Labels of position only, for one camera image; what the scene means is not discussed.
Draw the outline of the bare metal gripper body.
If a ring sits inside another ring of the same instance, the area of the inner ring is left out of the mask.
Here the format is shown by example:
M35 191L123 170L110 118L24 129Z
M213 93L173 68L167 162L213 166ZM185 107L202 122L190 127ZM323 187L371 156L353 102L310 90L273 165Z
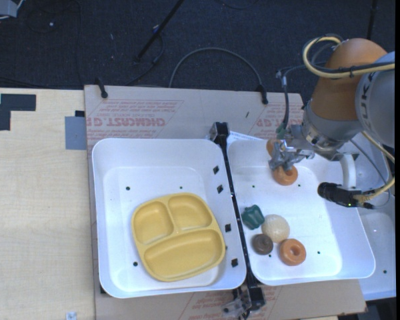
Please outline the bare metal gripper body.
M284 139L282 154L286 161L312 159L314 155L334 161L346 141L347 128L343 124L292 125Z

